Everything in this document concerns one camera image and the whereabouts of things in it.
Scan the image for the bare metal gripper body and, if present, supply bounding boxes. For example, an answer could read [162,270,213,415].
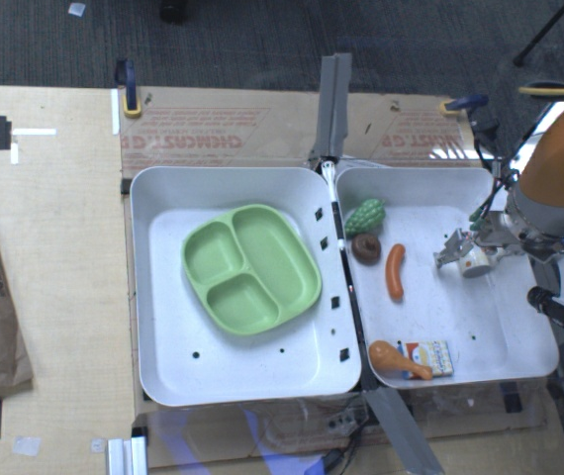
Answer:
[468,208,540,262]

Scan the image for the small white can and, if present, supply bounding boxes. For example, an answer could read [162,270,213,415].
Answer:
[458,245,492,280]

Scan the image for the orange sausage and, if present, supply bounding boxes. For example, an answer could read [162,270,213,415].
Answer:
[385,242,407,302]

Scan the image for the white plastic tray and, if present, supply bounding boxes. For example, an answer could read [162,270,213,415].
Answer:
[334,165,561,391]
[129,165,363,408]

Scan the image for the brown doughnut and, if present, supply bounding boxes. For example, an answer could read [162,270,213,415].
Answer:
[350,233,383,266]

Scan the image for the green grapes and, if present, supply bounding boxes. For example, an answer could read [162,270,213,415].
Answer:
[343,197,388,238]

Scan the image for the white and blue carton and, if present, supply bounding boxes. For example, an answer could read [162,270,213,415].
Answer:
[396,339,455,380]

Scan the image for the orange chicken drumstick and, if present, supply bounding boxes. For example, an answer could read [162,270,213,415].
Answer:
[368,339,434,382]

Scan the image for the green divided plate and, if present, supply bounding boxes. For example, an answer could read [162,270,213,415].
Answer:
[180,203,324,336]

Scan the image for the brown cardboard board red print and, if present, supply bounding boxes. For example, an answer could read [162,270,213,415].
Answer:
[119,84,546,470]

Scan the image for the black cylinder on white bracket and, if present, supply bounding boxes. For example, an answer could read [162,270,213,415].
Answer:
[525,250,564,330]

